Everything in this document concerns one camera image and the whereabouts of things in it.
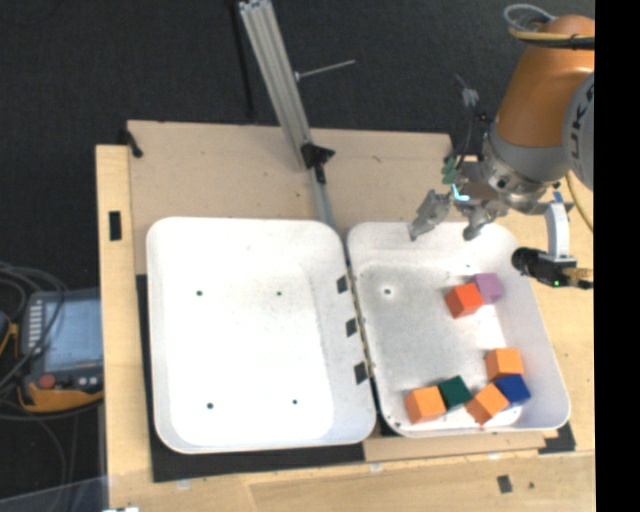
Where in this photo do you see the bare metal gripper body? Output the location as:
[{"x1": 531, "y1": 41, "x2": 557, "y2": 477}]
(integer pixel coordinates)
[{"x1": 451, "y1": 153, "x2": 553, "y2": 216}]

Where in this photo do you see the purple cube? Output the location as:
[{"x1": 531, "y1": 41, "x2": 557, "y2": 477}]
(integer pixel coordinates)
[{"x1": 473, "y1": 272, "x2": 504, "y2": 305}]

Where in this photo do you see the orange cube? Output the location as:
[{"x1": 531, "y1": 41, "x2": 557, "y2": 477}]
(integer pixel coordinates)
[
  {"x1": 444, "y1": 282, "x2": 485, "y2": 320},
  {"x1": 403, "y1": 385, "x2": 448, "y2": 426},
  {"x1": 484, "y1": 347, "x2": 526, "y2": 382},
  {"x1": 465, "y1": 382, "x2": 511, "y2": 427}
]

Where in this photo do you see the white plastic tray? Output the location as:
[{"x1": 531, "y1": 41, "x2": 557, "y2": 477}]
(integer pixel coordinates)
[
  {"x1": 145, "y1": 215, "x2": 378, "y2": 455},
  {"x1": 345, "y1": 220, "x2": 572, "y2": 440}
]

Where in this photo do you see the blue cube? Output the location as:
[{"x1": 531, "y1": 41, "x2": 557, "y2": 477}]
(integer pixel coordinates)
[{"x1": 494, "y1": 374, "x2": 533, "y2": 406}]

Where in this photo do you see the green cube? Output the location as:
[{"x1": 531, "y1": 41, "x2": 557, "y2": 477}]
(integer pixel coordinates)
[{"x1": 437, "y1": 375, "x2": 474, "y2": 411}]

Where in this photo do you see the brown cardboard board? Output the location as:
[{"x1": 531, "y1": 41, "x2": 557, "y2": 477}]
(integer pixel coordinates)
[{"x1": 125, "y1": 119, "x2": 562, "y2": 464}]

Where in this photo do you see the black cylinder on white bracket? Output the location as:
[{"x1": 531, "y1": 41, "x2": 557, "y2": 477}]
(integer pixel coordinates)
[{"x1": 510, "y1": 201, "x2": 579, "y2": 289}]

